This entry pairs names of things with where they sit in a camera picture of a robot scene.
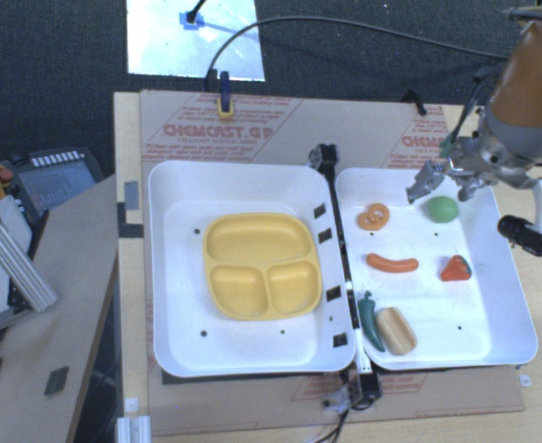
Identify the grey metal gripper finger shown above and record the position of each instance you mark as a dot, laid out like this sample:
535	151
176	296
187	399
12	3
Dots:
422	183
470	188

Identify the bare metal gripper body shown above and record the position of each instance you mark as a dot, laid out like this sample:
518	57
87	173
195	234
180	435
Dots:
487	160

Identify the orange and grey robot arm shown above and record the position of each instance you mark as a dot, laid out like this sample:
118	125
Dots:
529	86

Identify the green round fruit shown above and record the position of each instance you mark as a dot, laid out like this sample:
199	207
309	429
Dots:
442	209

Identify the orange pretzel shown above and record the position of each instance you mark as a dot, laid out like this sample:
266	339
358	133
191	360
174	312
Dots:
374	217

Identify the red strawberry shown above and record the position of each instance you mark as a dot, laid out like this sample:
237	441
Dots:
456	268

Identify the orange sausage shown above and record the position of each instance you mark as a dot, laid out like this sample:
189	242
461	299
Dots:
392	263

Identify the thin black and white rod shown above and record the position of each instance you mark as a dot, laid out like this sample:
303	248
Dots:
342	252

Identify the white plastic tray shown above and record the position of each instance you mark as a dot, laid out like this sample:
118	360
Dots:
187	247
483	321

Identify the green chili pepper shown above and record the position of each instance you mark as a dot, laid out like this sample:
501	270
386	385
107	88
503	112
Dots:
370	322

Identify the tan hot dog bun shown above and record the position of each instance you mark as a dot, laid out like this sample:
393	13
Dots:
396	331

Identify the brown cardboard board red print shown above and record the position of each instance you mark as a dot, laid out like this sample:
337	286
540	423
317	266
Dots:
270	127

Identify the yellow divided plate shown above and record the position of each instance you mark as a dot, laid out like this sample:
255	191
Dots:
261	266

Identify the black cylinder on white bracket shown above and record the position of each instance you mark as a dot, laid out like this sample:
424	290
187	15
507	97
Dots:
529	229

